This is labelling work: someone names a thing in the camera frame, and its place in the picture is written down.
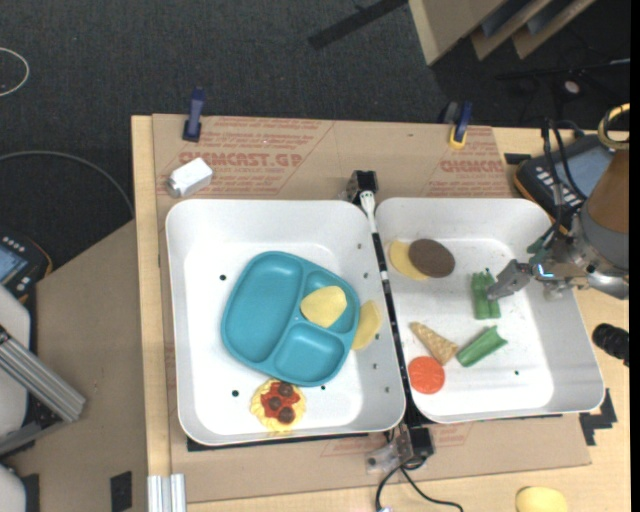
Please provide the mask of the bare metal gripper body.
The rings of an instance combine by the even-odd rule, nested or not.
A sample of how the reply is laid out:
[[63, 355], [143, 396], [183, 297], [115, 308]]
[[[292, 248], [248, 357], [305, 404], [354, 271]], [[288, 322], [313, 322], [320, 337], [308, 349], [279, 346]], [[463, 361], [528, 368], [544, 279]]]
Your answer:
[[530, 265], [534, 277], [551, 290], [591, 288], [620, 300], [629, 298], [628, 271], [591, 247], [554, 243], [533, 254]]

